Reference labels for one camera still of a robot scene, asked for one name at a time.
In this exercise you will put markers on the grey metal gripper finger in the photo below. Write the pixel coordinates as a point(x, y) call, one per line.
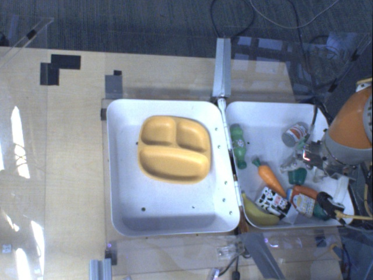
point(291, 165)
point(319, 176)

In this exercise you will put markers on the pale wood board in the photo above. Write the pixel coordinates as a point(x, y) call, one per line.
point(75, 162)

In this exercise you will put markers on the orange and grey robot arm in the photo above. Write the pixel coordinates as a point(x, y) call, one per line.
point(349, 127)

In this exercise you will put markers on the orange and blue packet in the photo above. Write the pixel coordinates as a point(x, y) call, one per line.
point(303, 204)

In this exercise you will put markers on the black and white cow carton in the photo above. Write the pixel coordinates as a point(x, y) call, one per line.
point(271, 201)

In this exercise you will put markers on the orange carrot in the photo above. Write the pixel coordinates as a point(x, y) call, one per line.
point(269, 176)

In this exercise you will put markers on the white plastic tray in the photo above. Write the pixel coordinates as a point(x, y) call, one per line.
point(262, 118)
point(175, 209)

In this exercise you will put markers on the yellow banana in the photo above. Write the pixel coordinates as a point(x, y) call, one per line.
point(258, 214)

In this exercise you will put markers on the green bottle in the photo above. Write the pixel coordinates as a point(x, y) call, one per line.
point(239, 144)

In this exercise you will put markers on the yellow divided plate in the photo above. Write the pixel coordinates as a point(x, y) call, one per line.
point(175, 156)

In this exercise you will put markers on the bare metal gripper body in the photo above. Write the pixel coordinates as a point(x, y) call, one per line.
point(326, 160)

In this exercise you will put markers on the black cylinder on white bracket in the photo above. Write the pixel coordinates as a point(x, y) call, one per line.
point(327, 203)

